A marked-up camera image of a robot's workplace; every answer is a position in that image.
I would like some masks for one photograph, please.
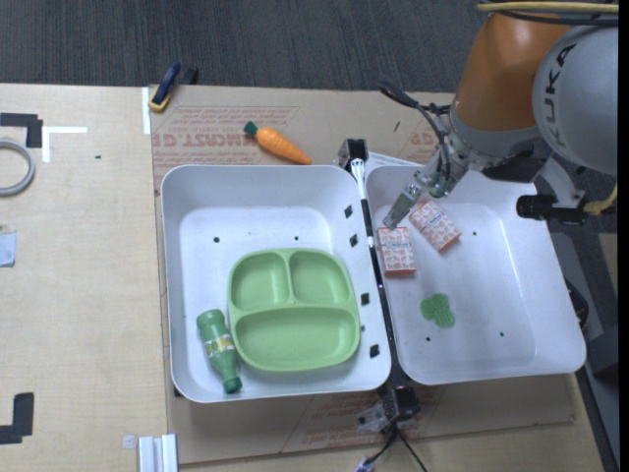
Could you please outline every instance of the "orange carrot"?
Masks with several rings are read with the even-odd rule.
[[[249,121],[245,126],[245,133],[255,136],[261,147],[266,148],[274,154],[294,162],[299,162],[300,164],[313,163],[295,144],[273,128],[269,128],[268,126],[258,128],[253,122]]]

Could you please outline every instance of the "green plate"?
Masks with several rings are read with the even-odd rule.
[[[321,250],[264,250],[242,257],[230,272],[228,308],[238,353],[263,371],[340,364],[359,344],[347,269]]]

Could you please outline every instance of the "gray carpet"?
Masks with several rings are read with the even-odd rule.
[[[204,85],[375,89],[385,78],[453,92],[486,17],[476,1],[0,0],[0,83],[146,86],[178,60],[198,67]],[[613,187],[613,177],[566,167],[593,199]],[[549,227],[573,240],[603,329],[616,325],[598,235],[617,232],[617,215]],[[601,457],[615,470],[581,384]]]

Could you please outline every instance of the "white tray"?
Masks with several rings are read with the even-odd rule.
[[[417,166],[382,166],[367,179],[376,229]],[[462,231],[438,253],[408,221],[417,272],[384,287],[402,369],[422,384],[451,384],[577,371],[586,359],[579,322],[545,222],[521,218],[532,184],[469,171],[435,200]],[[452,327],[427,321],[419,304],[447,295]]]
[[[187,165],[162,182],[172,378],[195,402],[361,391],[383,384],[391,357],[356,181],[336,166]],[[346,209],[352,213],[346,216]],[[356,235],[357,243],[350,239]],[[197,331],[210,308],[228,317],[233,264],[256,250],[313,248],[349,271],[362,326],[358,350],[342,364],[270,373],[239,364],[243,387],[223,391]],[[362,304],[362,295],[369,303]],[[377,345],[378,354],[371,354]]]

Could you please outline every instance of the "metal ring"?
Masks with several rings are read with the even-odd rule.
[[[11,187],[0,187],[0,198],[6,196],[15,196],[16,194],[23,191],[32,180],[32,177],[35,174],[35,161],[32,158],[32,154],[26,147],[18,144],[17,142],[13,142],[12,140],[0,139],[0,148],[9,148],[17,153],[20,153],[29,164],[29,171],[27,171],[27,175],[22,180],[20,180],[20,182]]]

